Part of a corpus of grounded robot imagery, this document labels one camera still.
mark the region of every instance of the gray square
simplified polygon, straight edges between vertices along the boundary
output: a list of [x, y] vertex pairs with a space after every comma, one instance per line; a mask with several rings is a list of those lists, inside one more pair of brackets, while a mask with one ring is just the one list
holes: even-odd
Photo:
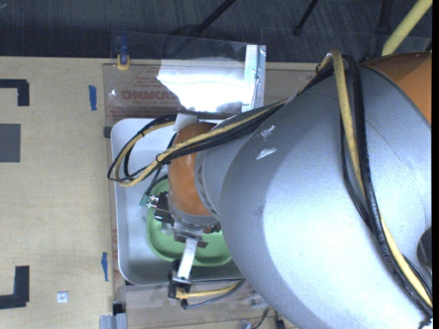
[[0, 123], [0, 162], [20, 162], [21, 124]]

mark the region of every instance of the dark floor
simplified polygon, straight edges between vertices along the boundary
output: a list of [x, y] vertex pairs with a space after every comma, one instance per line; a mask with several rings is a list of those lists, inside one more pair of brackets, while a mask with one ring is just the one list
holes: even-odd
[[[0, 56], [108, 57], [114, 30], [170, 34], [201, 23], [223, 1], [0, 0]], [[373, 48], [382, 0], [320, 0], [305, 36], [282, 30], [299, 22], [310, 1], [238, 0], [202, 37], [265, 44], [271, 61], [314, 58], [316, 51], [339, 47], [341, 38], [341, 46], [359, 56]], [[391, 30], [415, 2], [394, 0]], [[431, 9], [410, 36], [422, 43], [432, 37]]]

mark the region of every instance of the green bowl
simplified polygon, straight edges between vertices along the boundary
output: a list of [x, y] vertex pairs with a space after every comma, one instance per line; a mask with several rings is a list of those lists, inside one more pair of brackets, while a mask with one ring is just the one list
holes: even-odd
[[[169, 188], [168, 181], [159, 182], [151, 191], [158, 196]], [[163, 260], [172, 262], [181, 259], [185, 249], [184, 243], [174, 240], [174, 235], [166, 235], [162, 232], [162, 222], [154, 218], [154, 209], [149, 208], [146, 219], [147, 242], [151, 250]], [[232, 259], [228, 252], [222, 232], [203, 234], [203, 241], [209, 243], [204, 249], [197, 247], [195, 252], [194, 266], [219, 267]]]

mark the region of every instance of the white square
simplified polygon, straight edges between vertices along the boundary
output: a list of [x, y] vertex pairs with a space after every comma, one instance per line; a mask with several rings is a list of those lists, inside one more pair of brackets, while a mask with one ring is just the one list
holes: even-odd
[[63, 302], [69, 302], [69, 292], [68, 291], [59, 291], [56, 294], [56, 300], [59, 304]]

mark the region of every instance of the black corner marker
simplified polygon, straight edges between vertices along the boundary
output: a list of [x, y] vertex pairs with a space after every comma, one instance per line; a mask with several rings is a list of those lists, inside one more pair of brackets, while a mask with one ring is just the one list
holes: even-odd
[[2, 80], [0, 88], [16, 88], [17, 105], [29, 106], [29, 83], [26, 80]]
[[14, 292], [0, 295], [0, 309], [26, 307], [29, 302], [29, 266], [15, 267]]

